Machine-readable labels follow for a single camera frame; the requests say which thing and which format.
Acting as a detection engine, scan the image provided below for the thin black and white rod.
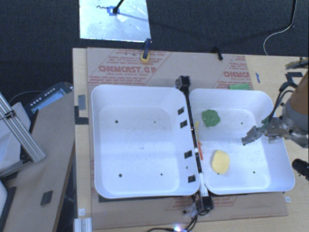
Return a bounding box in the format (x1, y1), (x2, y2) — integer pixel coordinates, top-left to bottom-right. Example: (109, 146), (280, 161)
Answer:
(183, 86), (210, 196)

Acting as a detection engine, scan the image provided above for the yellow toy potato chip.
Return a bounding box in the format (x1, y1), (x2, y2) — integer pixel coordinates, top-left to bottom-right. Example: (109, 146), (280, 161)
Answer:
(211, 149), (230, 175)

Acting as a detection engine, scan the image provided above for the brown cardboard board red print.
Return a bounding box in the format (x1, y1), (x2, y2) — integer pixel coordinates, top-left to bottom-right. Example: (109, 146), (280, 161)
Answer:
(86, 47), (289, 230)

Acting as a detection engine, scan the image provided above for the white plastic tray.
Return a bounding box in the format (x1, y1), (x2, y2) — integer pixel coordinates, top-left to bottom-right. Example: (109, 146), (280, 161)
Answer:
(91, 84), (201, 200)
(188, 88), (296, 196)

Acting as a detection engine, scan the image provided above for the green toy lettuce leaf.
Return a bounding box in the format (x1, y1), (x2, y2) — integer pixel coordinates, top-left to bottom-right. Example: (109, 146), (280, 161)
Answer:
(201, 109), (221, 128)

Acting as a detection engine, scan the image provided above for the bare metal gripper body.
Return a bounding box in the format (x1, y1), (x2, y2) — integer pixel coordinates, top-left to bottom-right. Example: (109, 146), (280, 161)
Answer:
(263, 116), (309, 147)

